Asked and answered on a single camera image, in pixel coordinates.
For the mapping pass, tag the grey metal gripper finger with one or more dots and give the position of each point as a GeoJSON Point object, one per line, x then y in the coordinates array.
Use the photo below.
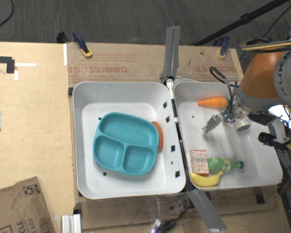
{"type": "Point", "coordinates": [212, 123]}

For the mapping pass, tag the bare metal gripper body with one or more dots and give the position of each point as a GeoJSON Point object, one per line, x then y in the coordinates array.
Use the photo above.
{"type": "Point", "coordinates": [235, 112]}

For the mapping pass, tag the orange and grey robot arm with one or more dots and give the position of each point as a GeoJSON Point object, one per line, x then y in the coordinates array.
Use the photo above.
{"type": "Point", "coordinates": [262, 81]}

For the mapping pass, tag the small white can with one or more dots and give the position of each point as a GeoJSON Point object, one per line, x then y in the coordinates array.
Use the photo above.
{"type": "Point", "coordinates": [243, 124]}

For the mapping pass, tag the orange carrot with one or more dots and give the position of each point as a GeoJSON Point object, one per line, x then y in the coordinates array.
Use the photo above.
{"type": "Point", "coordinates": [214, 102]}

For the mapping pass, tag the orange and white carton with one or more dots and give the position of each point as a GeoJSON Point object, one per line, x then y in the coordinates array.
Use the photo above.
{"type": "Point", "coordinates": [198, 161]}

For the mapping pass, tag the green plastic bottle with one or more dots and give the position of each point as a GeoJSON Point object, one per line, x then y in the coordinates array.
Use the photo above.
{"type": "Point", "coordinates": [220, 164]}

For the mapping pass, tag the white plastic tray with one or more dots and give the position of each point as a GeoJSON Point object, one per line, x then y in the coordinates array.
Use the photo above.
{"type": "Point", "coordinates": [87, 159]}
{"type": "Point", "coordinates": [247, 154]}

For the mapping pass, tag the yellow banana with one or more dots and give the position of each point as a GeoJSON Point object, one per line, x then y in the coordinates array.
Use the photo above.
{"type": "Point", "coordinates": [205, 181]}

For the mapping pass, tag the blue divided plate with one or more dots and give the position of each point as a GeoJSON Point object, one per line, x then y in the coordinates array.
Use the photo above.
{"type": "Point", "coordinates": [126, 132]}

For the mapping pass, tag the brown cardboard board red print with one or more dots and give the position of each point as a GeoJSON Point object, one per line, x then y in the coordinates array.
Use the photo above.
{"type": "Point", "coordinates": [126, 64]}

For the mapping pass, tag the brown paper bag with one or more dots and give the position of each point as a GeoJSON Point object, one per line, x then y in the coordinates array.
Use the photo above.
{"type": "Point", "coordinates": [17, 207]}

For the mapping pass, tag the black cylinder on white bracket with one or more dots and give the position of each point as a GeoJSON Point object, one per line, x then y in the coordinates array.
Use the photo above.
{"type": "Point", "coordinates": [277, 132]}

